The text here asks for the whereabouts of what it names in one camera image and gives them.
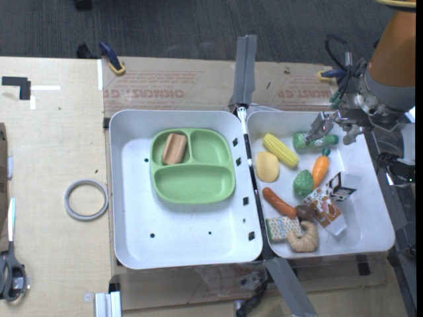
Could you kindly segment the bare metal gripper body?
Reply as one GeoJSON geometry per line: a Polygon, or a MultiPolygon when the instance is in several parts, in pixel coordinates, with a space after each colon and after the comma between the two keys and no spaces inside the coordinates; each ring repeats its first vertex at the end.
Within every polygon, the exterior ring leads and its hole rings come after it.
{"type": "Polygon", "coordinates": [[[361,127],[394,129],[402,118],[401,111],[385,105],[366,88],[343,95],[338,90],[333,95],[333,109],[337,111],[337,123],[361,127]]]}

